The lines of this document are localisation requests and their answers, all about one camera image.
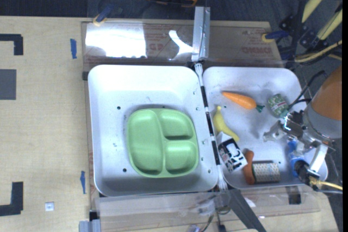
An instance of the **yellow banana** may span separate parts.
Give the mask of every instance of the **yellow banana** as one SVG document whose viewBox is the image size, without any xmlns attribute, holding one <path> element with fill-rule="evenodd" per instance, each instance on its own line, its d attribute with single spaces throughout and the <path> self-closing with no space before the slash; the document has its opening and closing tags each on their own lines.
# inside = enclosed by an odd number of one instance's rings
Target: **yellow banana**
<svg viewBox="0 0 348 232">
<path fill-rule="evenodd" d="M 216 113 L 213 117 L 213 125 L 215 128 L 216 134 L 222 131 L 223 133 L 231 136 L 236 142 L 239 141 L 238 135 L 235 134 L 233 131 L 231 131 L 229 127 L 227 127 L 225 120 L 222 117 L 220 106 L 216 108 Z"/>
</svg>

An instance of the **white basin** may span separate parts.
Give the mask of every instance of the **white basin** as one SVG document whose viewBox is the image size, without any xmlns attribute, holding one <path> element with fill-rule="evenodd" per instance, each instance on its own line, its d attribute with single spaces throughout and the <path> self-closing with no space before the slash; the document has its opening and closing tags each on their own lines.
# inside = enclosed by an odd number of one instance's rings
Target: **white basin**
<svg viewBox="0 0 348 232">
<path fill-rule="evenodd" d="M 218 181 L 198 77 L 182 66 L 99 65 L 88 75 L 94 179 L 105 196 L 201 192 Z M 187 175 L 149 178 L 131 166 L 126 145 L 129 116 L 168 108 L 188 115 L 196 130 L 199 163 Z"/>
</svg>

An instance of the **black cable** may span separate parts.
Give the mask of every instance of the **black cable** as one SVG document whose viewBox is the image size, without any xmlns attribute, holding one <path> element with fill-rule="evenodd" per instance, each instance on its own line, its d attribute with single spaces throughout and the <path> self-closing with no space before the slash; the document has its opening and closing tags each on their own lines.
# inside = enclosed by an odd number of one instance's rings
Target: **black cable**
<svg viewBox="0 0 348 232">
<path fill-rule="evenodd" d="M 343 195 L 343 191 L 336 191 L 336 190 L 314 190 L 314 191 L 317 191 L 317 192 L 322 192 L 322 193 L 334 193 L 334 194 L 339 194 L 339 195 Z"/>
<path fill-rule="evenodd" d="M 219 211 L 217 210 L 216 212 L 217 212 L 217 221 L 218 221 L 217 229 L 219 230 L 219 232 L 226 232 L 226 227 L 223 224 L 221 224 Z"/>
<path fill-rule="evenodd" d="M 199 232 L 204 232 L 208 229 L 209 225 L 211 224 L 211 222 L 213 221 L 213 218 L 214 218 L 214 215 L 211 215 L 209 218 L 208 218 L 208 222 L 206 224 L 206 226 L 201 229 Z"/>
<path fill-rule="evenodd" d="M 307 98 L 307 99 L 298 99 L 297 101 L 293 101 L 293 103 L 291 104 L 291 106 L 289 106 L 288 109 L 292 108 L 295 104 L 302 103 L 302 102 L 309 103 L 311 100 L 312 100 L 311 98 Z"/>
<path fill-rule="evenodd" d="M 221 208 L 218 208 L 216 210 L 217 214 L 218 215 L 226 215 L 228 214 L 229 212 L 231 211 L 230 207 L 228 206 L 225 206 L 225 207 L 221 207 Z"/>
<path fill-rule="evenodd" d="M 327 78 L 327 74 L 324 70 L 322 71 L 319 71 L 318 73 L 316 73 L 315 75 L 313 75 L 311 77 L 311 79 L 309 80 L 309 82 L 304 86 L 304 88 L 302 89 L 301 93 L 299 94 L 299 96 L 291 103 L 289 104 L 289 107 L 288 107 L 288 110 L 290 108 L 292 108 L 296 103 L 297 101 L 303 96 L 303 94 L 307 91 L 307 89 L 311 86 L 312 82 L 320 75 L 324 75 L 326 78 Z"/>
</svg>

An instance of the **green divided plate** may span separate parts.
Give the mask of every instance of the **green divided plate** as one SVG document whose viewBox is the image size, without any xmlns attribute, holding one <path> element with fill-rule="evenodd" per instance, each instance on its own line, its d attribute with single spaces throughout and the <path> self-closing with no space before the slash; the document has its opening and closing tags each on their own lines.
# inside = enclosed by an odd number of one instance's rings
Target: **green divided plate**
<svg viewBox="0 0 348 232">
<path fill-rule="evenodd" d="M 192 120 L 173 109 L 141 109 L 127 123 L 127 148 L 133 168 L 152 178 L 183 176 L 198 165 Z"/>
</svg>

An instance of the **black tape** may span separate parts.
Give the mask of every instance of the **black tape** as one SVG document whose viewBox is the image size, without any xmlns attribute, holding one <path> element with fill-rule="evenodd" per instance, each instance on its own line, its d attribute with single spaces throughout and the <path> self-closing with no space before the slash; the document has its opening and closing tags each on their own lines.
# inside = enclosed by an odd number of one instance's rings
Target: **black tape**
<svg viewBox="0 0 348 232">
<path fill-rule="evenodd" d="M 23 37 L 21 34 L 0 34 L 0 41 L 13 41 L 14 55 L 23 55 Z"/>
<path fill-rule="evenodd" d="M 208 122 L 208 127 L 209 127 L 209 133 L 210 133 L 210 135 L 214 135 L 213 125 L 212 125 L 212 121 L 210 119 L 209 112 L 206 112 L 206 117 L 207 117 L 207 122 Z"/>
<path fill-rule="evenodd" d="M 215 140 L 212 141 L 212 145 L 213 145 L 213 151 L 215 156 L 215 163 L 216 165 L 219 165 L 220 164 L 219 151 L 218 151 L 218 145 L 216 144 Z"/>
<path fill-rule="evenodd" d="M 12 182 L 11 203 L 0 205 L 0 216 L 20 215 L 23 210 L 23 182 Z"/>
<path fill-rule="evenodd" d="M 204 107 L 207 108 L 208 107 L 208 101 L 207 101 L 206 90 L 205 90 L 204 86 L 201 86 L 201 91 L 202 91 Z"/>
</svg>

